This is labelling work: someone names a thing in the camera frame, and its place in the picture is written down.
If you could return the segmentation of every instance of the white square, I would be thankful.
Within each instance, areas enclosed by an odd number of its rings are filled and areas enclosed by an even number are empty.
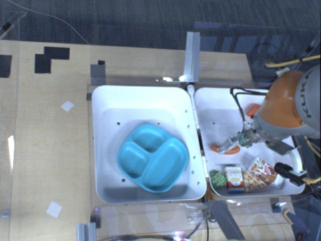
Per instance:
[[[74,107],[75,105],[72,103],[72,102],[70,102],[70,101],[67,101],[67,102],[65,102],[62,106],[61,106],[61,108],[63,109],[63,110],[65,110],[65,111],[70,111],[70,109],[72,108],[72,107]]]
[[[59,204],[57,204],[54,201],[52,201],[50,203],[46,213],[49,214],[52,217],[58,218],[61,209],[62,209],[62,207]]]

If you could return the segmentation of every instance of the white plastic tray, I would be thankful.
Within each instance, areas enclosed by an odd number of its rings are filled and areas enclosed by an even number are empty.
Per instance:
[[[239,102],[246,111],[252,104],[261,104],[264,96],[239,95]],[[195,102],[199,124],[202,133],[204,152],[207,159],[208,171],[218,170],[223,172],[228,164],[240,166],[242,171],[246,170],[251,161],[256,157],[261,157],[268,164],[274,166],[277,162],[282,162],[293,166],[290,155],[281,156],[265,146],[264,143],[254,144],[251,148],[241,148],[235,155],[220,155],[211,150],[211,144],[221,145],[228,137],[236,136],[238,131],[242,131],[242,118],[238,107],[227,88],[201,88],[195,94]],[[293,146],[292,138],[284,140]],[[242,195],[231,195],[226,189],[215,192],[225,197],[235,196],[276,196],[276,195],[295,195],[304,190],[304,185],[295,186],[288,179],[280,189],[271,186],[255,190]]]
[[[174,87],[100,86],[92,94],[95,174],[98,196],[107,203],[197,200],[206,191],[200,145],[191,100]],[[154,124],[181,140],[189,162],[166,193],[150,193],[117,165],[117,153],[128,135],[142,124]]]

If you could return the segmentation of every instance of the green spiky ball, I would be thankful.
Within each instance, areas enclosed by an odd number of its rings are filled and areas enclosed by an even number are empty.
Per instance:
[[[226,186],[226,178],[224,174],[219,171],[210,172],[210,179],[212,187],[215,190],[221,190],[223,187]]]

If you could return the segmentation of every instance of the wooden table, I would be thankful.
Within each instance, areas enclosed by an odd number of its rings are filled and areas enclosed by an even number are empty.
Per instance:
[[[43,54],[45,46],[70,48],[70,59],[52,60],[51,74],[35,74],[35,54]],[[13,62],[10,78],[0,79],[1,113],[14,124],[11,129],[15,133],[4,131],[0,137],[3,141],[15,136],[10,241],[74,241],[77,224],[88,223],[91,214],[86,100],[90,65],[104,60],[106,78],[148,76],[161,81],[166,76],[175,80],[183,73],[185,52],[0,41],[0,54],[6,53],[13,56]],[[200,57],[201,79],[251,82],[244,54],[201,52]],[[74,104],[68,112],[61,108],[67,101]],[[7,164],[0,165],[0,174],[1,191],[9,190],[12,173]],[[0,201],[1,195],[8,198],[10,192],[1,193]],[[58,218],[46,213],[52,201],[62,206]],[[258,236],[267,237],[266,240],[280,236],[293,240],[291,227],[280,214],[250,213],[236,218],[237,222],[244,222],[240,228],[248,240]],[[133,226],[135,219],[133,212],[118,220]],[[258,219],[260,223],[252,227]],[[0,218],[1,240],[8,240],[8,229],[9,221]],[[210,240],[224,239],[217,223],[211,223],[210,229]],[[193,235],[194,239],[206,240],[204,226]]]

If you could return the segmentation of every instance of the blue bowl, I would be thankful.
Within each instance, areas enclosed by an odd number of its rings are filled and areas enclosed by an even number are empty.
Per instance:
[[[180,140],[151,124],[136,128],[117,155],[123,174],[152,193],[169,191],[188,160],[189,152]]]

